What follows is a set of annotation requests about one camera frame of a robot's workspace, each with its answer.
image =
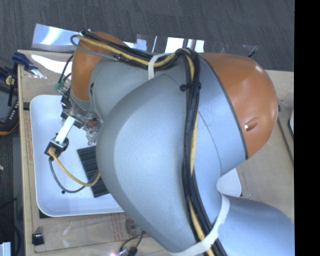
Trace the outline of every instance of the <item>black device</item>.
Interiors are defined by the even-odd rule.
[[[13,92],[11,106],[8,106],[9,96],[10,90],[0,86],[0,136],[10,134],[19,122],[18,93]]]

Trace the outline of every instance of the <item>black rectangular object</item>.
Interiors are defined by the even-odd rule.
[[[81,148],[77,150],[86,177],[90,180],[99,170],[96,159],[96,146]],[[95,198],[109,193],[102,178],[100,177],[96,184],[91,186]]]

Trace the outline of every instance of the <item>white tray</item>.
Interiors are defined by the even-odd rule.
[[[30,118],[33,143],[36,201],[39,209],[51,217],[106,214],[123,212],[111,194],[94,197],[90,187],[77,193],[64,193],[57,185],[45,154],[48,143],[61,129],[61,96],[39,95],[30,103]],[[59,160],[78,179],[87,182],[77,150],[88,147],[86,132],[72,127],[68,134],[69,146]],[[66,189],[76,190],[80,184],[69,178],[53,162],[55,173]]]

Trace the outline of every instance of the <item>white velcro strap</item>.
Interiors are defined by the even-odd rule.
[[[154,55],[151,60],[149,61],[148,64],[148,79],[152,79],[155,77],[155,69],[154,69],[154,64],[156,63],[157,59],[159,59],[160,57],[167,55],[167,53],[162,53],[162,54],[158,54],[158,55]]]
[[[172,256],[195,256],[202,254],[211,248],[218,238],[219,226],[225,222],[230,208],[229,199],[223,194],[221,194],[221,197],[221,209],[210,233],[202,241],[195,243],[184,251],[169,252]]]

